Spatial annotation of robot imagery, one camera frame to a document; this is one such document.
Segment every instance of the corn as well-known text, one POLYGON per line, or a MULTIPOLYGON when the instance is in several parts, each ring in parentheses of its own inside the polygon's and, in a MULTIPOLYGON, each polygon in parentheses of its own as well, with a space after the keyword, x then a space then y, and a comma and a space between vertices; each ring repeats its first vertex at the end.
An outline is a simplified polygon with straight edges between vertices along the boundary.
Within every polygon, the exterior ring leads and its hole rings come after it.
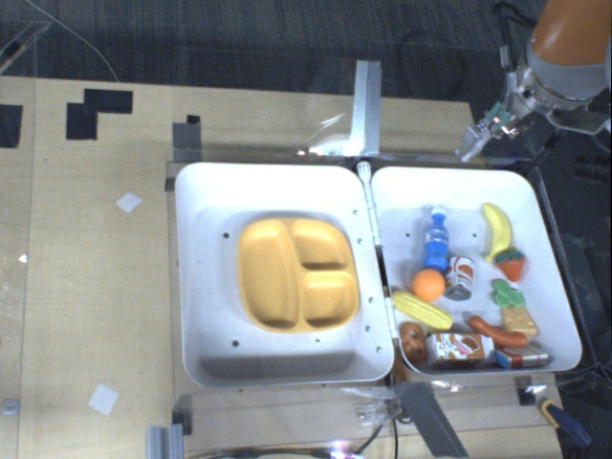
POLYGON ((452 317, 446 311, 416 295, 397 291, 391 298, 395 309, 435 330, 448 330, 452 325, 452 317))

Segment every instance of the sausage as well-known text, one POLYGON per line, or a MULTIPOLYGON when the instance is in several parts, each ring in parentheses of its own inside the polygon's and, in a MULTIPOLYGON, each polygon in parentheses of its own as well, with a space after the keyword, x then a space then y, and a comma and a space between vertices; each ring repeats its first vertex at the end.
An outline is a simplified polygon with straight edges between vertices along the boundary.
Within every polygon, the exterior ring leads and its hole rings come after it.
POLYGON ((483 334, 485 337, 491 337, 497 345, 508 347, 524 347, 527 345, 525 334, 520 332, 504 332, 499 328, 489 325, 481 317, 471 317, 468 325, 472 330, 483 334))

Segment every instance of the yellow divided tray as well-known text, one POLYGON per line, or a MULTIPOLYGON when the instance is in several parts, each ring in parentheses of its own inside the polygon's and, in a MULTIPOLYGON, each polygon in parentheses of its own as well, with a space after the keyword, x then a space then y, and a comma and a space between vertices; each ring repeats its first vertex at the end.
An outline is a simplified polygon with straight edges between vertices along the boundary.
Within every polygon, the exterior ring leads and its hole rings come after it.
POLYGON ((359 308, 353 253, 334 226, 307 218, 247 225, 238 240, 238 285, 259 327, 284 333, 339 327, 359 308))

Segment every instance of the can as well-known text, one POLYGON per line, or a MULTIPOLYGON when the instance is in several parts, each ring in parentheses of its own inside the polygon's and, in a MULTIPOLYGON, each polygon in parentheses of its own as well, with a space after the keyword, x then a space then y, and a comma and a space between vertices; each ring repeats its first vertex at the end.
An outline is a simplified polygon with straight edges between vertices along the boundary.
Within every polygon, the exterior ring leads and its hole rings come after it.
POLYGON ((455 301, 463 301, 471 297, 474 282, 474 262, 466 256, 452 256, 448 260, 445 273, 447 288, 444 296, 455 301))

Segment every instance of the white tape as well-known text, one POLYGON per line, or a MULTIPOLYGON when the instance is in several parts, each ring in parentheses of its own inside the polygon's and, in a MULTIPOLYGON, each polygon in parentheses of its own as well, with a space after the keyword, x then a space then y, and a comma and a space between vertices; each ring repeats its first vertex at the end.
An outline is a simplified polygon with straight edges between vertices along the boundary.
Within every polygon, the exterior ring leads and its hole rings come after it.
POLYGON ((19 400, 5 400, 2 403, 2 414, 3 415, 18 415, 20 403, 19 400))
POLYGON ((132 210, 134 210, 134 208, 141 202, 142 199, 139 196, 133 194, 132 192, 128 192, 117 201, 117 206, 129 213, 132 212, 132 210))
POLYGON ((119 393, 117 391, 113 391, 104 384, 98 384, 96 391, 94 391, 94 394, 89 400, 89 406, 95 411, 99 411, 103 415, 108 416, 111 414, 111 411, 113 411, 113 406, 115 406, 118 397, 119 393))

